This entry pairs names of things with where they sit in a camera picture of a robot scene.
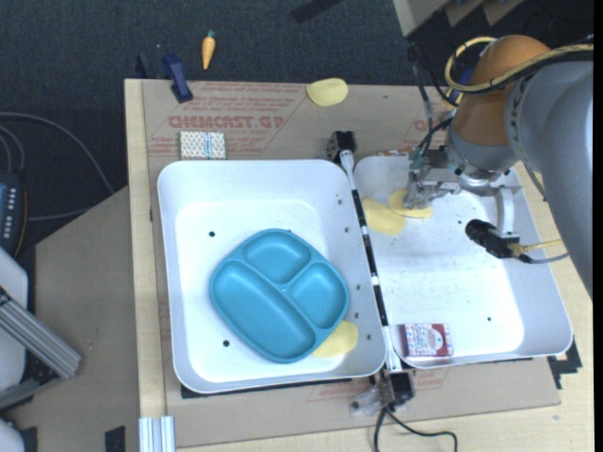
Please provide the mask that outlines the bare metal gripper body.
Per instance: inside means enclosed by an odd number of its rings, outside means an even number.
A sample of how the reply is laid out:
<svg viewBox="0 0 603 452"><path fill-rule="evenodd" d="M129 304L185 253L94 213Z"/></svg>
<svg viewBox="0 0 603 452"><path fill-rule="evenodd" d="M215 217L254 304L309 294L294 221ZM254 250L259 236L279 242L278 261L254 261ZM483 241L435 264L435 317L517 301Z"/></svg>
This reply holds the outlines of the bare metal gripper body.
<svg viewBox="0 0 603 452"><path fill-rule="evenodd" d="M461 191L478 196L493 193L493 182L508 170L502 148L428 150L412 172L413 197L444 197Z"/></svg>

